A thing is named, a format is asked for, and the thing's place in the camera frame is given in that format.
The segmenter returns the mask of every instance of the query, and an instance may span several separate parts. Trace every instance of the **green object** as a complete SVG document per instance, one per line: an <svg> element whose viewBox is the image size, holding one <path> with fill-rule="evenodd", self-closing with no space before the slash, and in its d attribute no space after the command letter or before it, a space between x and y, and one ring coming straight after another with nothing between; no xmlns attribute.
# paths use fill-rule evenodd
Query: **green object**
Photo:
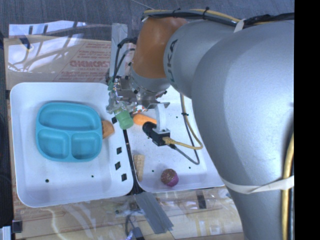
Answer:
<svg viewBox="0 0 320 240"><path fill-rule="evenodd" d="M114 114L122 130L129 129L134 125L134 121L127 110L120 110L119 112L115 111Z"/></svg>
<svg viewBox="0 0 320 240"><path fill-rule="evenodd" d="M112 79L108 82L108 91L111 91L114 88L114 83L112 82Z"/></svg>

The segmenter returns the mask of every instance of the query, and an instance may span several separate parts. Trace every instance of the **orange carrot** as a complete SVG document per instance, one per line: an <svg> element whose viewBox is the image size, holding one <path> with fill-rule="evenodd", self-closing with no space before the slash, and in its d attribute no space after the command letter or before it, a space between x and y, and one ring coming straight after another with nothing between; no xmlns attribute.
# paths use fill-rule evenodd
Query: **orange carrot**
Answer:
<svg viewBox="0 0 320 240"><path fill-rule="evenodd" d="M133 122L139 126L143 126L145 122L152 122L154 124L157 124L157 120L153 119L147 115L138 113L133 117Z"/></svg>

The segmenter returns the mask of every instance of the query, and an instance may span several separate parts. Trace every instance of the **metal bracket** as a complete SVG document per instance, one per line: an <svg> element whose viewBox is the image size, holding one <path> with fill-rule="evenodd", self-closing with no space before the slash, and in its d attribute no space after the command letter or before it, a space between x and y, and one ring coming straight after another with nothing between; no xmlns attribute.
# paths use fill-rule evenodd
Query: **metal bracket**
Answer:
<svg viewBox="0 0 320 240"><path fill-rule="evenodd" d="M21 232L22 232L22 220L13 220L12 233L21 233Z"/></svg>
<svg viewBox="0 0 320 240"><path fill-rule="evenodd" d="M153 129L158 134L170 132L167 129L166 105L159 103L154 108L156 116L156 128Z"/></svg>

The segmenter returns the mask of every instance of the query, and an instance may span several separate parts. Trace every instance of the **yellow cable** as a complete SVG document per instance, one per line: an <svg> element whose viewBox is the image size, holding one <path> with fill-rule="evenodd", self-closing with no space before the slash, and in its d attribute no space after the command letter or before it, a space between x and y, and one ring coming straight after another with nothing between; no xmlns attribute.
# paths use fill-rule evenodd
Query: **yellow cable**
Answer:
<svg viewBox="0 0 320 240"><path fill-rule="evenodd" d="M203 9L192 9L191 11L198 11L198 12L202 12L202 13L205 12L205 10L203 10ZM207 10L205 13L216 15L216 16L220 16L220 17L232 20L234 22L239 22L240 21L240 19L238 19L238 18L229 16L227 14L224 14L224 13L221 13L221 12L218 12L218 11L214 11L214 10Z"/></svg>
<svg viewBox="0 0 320 240"><path fill-rule="evenodd" d="M181 105L182 105L182 111L185 113L186 112L186 105L185 105L185 97L183 95L181 95ZM200 146L191 146L182 142L178 142L175 141L174 139L170 138L170 137L163 137L163 141L165 142L166 145L170 145L170 144L175 144L175 145L180 145L189 149L193 149L193 150L201 150L204 145L201 143L201 141L198 139L198 137L196 136L194 130L192 129L189 119L188 117L185 115L185 120L186 123L190 129L190 132L192 133L193 137L195 138L195 140L199 143Z"/></svg>
<svg viewBox="0 0 320 240"><path fill-rule="evenodd" d="M291 140L286 151L286 157L284 161L283 179L291 176L292 163L294 158L294 134L291 136ZM288 217L289 217L289 189L282 191L282 239L288 239Z"/></svg>

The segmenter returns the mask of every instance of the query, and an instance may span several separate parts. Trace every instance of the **wire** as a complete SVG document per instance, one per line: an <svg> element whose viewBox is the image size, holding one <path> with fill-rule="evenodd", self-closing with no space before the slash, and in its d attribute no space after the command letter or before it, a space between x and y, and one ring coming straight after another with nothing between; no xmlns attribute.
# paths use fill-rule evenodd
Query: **wire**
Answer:
<svg viewBox="0 0 320 240"><path fill-rule="evenodd" d="M132 223L130 217L131 217L132 213L128 214L125 218L125 226L124 226L124 230L125 230L125 234L126 236L129 236L129 231L128 231L128 224L130 222L130 224L132 225L133 228L135 228L134 224Z"/></svg>
<svg viewBox="0 0 320 240"><path fill-rule="evenodd" d="M142 14L141 20L144 21L147 17L151 18L166 18L166 17L175 17L175 18L185 18L185 19L203 19L209 20L213 22L218 22L222 24L226 24L229 26L236 26L240 19L232 17L230 15L209 10L207 7L204 9L186 9L186 10L155 10L155 9L148 9L145 10ZM245 19L244 28L252 27L254 25L266 24L275 21L289 21L295 19L295 13L282 13L279 15L258 15L248 19Z"/></svg>
<svg viewBox="0 0 320 240"><path fill-rule="evenodd" d="M117 64L117 66L116 66L116 68L115 68L115 70L114 70L113 79L112 79L112 82L113 82L113 83L114 83L115 80L116 80L116 76L117 76L117 74L118 74L118 71L119 71L119 69L120 69L120 66L121 66L123 60L125 59L126 55L127 55L129 52L134 51L134 50L135 50L135 48L130 48L130 49L127 49L127 50L123 53L123 55L122 55L119 63Z"/></svg>
<svg viewBox="0 0 320 240"><path fill-rule="evenodd" d="M294 134L292 133L291 140L289 142L289 146L286 151L285 161L284 161L284 169L283 169L283 179L289 178L292 171L292 164L294 158ZM288 239L288 221L289 221L289 189L282 190L282 239Z"/></svg>
<svg viewBox="0 0 320 240"><path fill-rule="evenodd" d="M194 153L195 153L196 161L194 161L193 159L191 159L187 154L185 154L182 150L180 150L179 148L177 148L176 145L174 145L174 144L178 144L178 143L180 143L180 142L177 142L177 141L175 141L175 140L173 140L173 139L169 139L169 140L168 140L169 142L172 141L172 142L174 142L174 143L170 143L170 144L168 144L168 145L169 145L170 148L172 148L172 149L178 151L180 154L182 154L185 158L187 158L187 159L188 159L190 162L192 162L193 164L199 165L199 164L200 164L200 159L199 159L197 150L201 149L201 148L203 147L203 145L202 145L202 143L200 142L200 140L197 138L195 132L193 131L193 129L192 129L191 125L190 125L190 122L189 122L189 119L188 119L188 114L186 113L185 99L184 99L184 96L183 96L182 94L180 94L180 101L181 101L181 109L182 109L182 113L181 113L181 114L183 115L184 125L185 125L186 131L187 131L187 133L188 133L189 139L190 139L191 144L192 144L192 146L190 146L190 145L186 145L186 144L183 144L183 143L182 143L182 144L183 144L182 146L184 146L184 147L187 146L187 148L190 147L190 148L193 149L193 151L194 151ZM198 143L200 144L200 147L195 147L194 141L193 141L193 139L192 139L192 137L191 137L191 134L190 134L189 129L190 129L190 131L192 132L192 135L194 136L194 138L195 138L195 139L198 141Z"/></svg>
<svg viewBox="0 0 320 240"><path fill-rule="evenodd" d="M127 235L127 238L125 240L131 240L132 237L134 236L134 232L131 230L128 235Z"/></svg>
<svg viewBox="0 0 320 240"><path fill-rule="evenodd" d="M127 44L127 43L132 43L132 44L135 45L137 43L137 39L138 39L137 37L134 37L134 38L126 37L120 43L118 43L116 54L115 54L115 63L114 63L114 71L113 71L112 83L115 82L116 76L117 76L117 73L118 73L118 70L119 70L118 69L118 58L119 58L120 49L122 48L122 46L124 46L124 44Z"/></svg>
<svg viewBox="0 0 320 240"><path fill-rule="evenodd" d="M254 17L245 19L244 24L246 26L250 26L250 25L259 25L259 24L265 24L265 23L275 22L275 21L290 21L294 19L295 19L294 12L282 13L279 15L264 14L264 15L254 16Z"/></svg>
<svg viewBox="0 0 320 240"><path fill-rule="evenodd" d="M141 20L145 20L147 17L151 18L185 18L185 19L203 19L214 22L223 23L230 26L236 26L240 19L223 14L217 11L207 9L187 9L187 10L145 10L142 14Z"/></svg>
<svg viewBox="0 0 320 240"><path fill-rule="evenodd" d="M170 145L170 144L180 145L180 146L192 149L192 150L201 150L204 146L201 143L201 141L198 139L198 137L196 136L194 130L192 129L192 127L190 125L190 122L189 122L188 117L187 117L188 114L186 113L185 98L184 98L183 95L180 95L180 100L181 100L181 107L182 107L182 111L183 111L182 114L184 115L186 124L189 127L193 137L195 138L195 140L198 142L198 144L200 146L188 145L188 144L185 144L185 143L182 143L182 142L175 141L174 139L172 139L170 137L163 137L162 139L165 142L165 144L167 144L167 145Z"/></svg>
<svg viewBox="0 0 320 240"><path fill-rule="evenodd" d="M188 159L190 162L194 163L195 165L199 165L200 164L200 160L199 160L199 157L198 157L198 154L195 153L196 155L196 161L192 160L187 154L185 154L183 151L181 151L179 148L177 148L176 145L172 145L170 144L169 145L170 148L178 151L181 155L183 155L186 159Z"/></svg>

